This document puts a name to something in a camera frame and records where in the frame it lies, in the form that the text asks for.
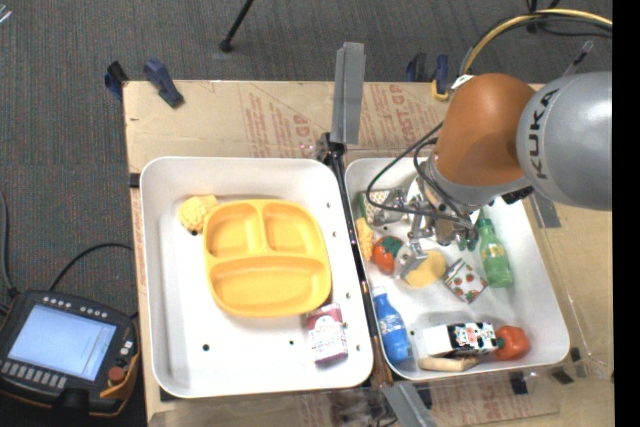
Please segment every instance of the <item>screen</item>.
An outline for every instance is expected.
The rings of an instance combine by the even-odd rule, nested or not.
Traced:
[[[93,381],[116,326],[36,304],[9,357]]]

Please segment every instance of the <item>yellow cable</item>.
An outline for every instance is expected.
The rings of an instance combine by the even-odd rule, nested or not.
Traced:
[[[589,21],[596,21],[596,22],[603,23],[605,25],[613,26],[613,22],[607,18],[604,18],[599,15],[594,15],[593,13],[588,13],[586,11],[578,11],[575,9],[559,9],[559,8],[540,9],[530,14],[515,16],[513,18],[510,18],[509,20],[502,22],[497,27],[494,27],[482,37],[482,39],[475,45],[475,47],[473,47],[471,52],[467,55],[466,62],[464,62],[463,65],[460,67],[460,70],[461,70],[460,74],[464,75],[469,71],[469,68],[471,67],[471,63],[478,56],[480,51],[490,41],[495,39],[496,36],[498,36],[499,34],[503,33],[507,29],[519,23],[526,22],[528,20],[532,20],[535,18],[540,18],[544,15],[553,15],[553,14],[561,15],[561,16],[569,16],[572,18],[580,18],[580,19],[589,20]]]

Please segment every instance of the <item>cardboard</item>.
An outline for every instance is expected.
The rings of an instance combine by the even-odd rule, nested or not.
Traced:
[[[162,100],[150,82],[123,85],[127,155],[133,174],[150,160],[167,155],[311,157],[321,135],[331,129],[334,85],[330,82],[174,82],[185,98],[176,109]],[[349,146],[347,160],[396,156],[435,127],[446,108],[446,102],[431,96],[430,84],[365,83],[360,142]],[[504,384],[492,385],[487,395],[473,392],[473,386],[439,381],[432,388],[432,418],[440,427],[501,425],[513,418],[527,418],[527,426],[613,425],[611,212],[554,204],[559,226],[545,228],[538,224],[539,205],[530,199],[523,203],[575,345],[572,358],[555,373],[541,369],[539,375],[526,376],[524,396],[512,394]],[[144,362],[149,324],[143,228],[135,188],[131,208]],[[367,425],[366,390],[353,390],[348,396],[166,400],[151,365],[144,363],[147,418],[152,427],[338,425],[336,411],[354,418],[349,425]]]

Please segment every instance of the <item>tomato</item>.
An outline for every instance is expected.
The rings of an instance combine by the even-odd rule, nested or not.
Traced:
[[[531,345],[524,330],[516,326],[502,326],[496,330],[496,337],[498,338],[498,349],[495,354],[501,360],[518,358]]]
[[[402,240],[393,235],[385,235],[373,245],[373,261],[384,274],[393,272],[395,258],[402,246]]]

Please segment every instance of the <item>blue bottle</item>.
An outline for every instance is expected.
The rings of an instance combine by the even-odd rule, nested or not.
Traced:
[[[382,335],[382,345],[389,363],[395,366],[413,360],[407,328],[398,310],[389,303],[386,289],[383,286],[374,287],[372,296]]]

